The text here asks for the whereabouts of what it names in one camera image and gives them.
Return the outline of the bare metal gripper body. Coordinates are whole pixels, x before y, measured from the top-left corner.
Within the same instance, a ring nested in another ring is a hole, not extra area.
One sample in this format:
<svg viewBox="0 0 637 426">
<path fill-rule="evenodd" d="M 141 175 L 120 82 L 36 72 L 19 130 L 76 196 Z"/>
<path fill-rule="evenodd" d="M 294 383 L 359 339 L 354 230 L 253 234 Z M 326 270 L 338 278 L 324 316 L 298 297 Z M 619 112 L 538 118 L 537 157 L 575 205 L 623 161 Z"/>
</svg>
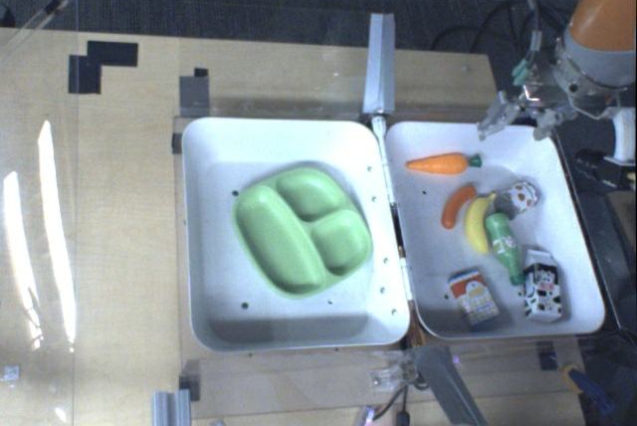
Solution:
<svg viewBox="0 0 637 426">
<path fill-rule="evenodd" d="M 518 101 L 537 112 L 550 110 L 563 117 L 583 114 L 593 119 L 613 117 L 631 85 L 610 86 L 594 81 L 578 69 L 560 65 L 534 66 L 522 85 Z"/>
</svg>

